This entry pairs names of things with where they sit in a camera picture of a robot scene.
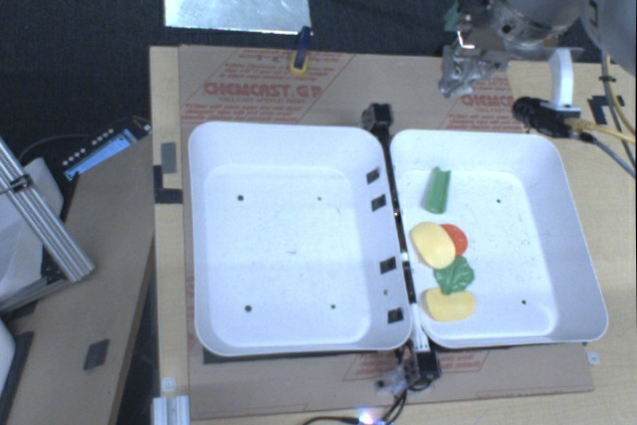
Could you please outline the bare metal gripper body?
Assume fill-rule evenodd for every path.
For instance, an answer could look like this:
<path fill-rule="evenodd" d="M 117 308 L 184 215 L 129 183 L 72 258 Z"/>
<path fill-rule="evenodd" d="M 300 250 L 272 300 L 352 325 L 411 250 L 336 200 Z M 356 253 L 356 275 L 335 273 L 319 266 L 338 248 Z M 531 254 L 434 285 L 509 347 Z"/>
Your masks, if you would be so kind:
<path fill-rule="evenodd" d="M 562 30 L 511 12 L 477 9 L 455 22 L 456 38 L 443 50 L 445 78 L 487 78 L 513 60 L 543 60 Z"/>

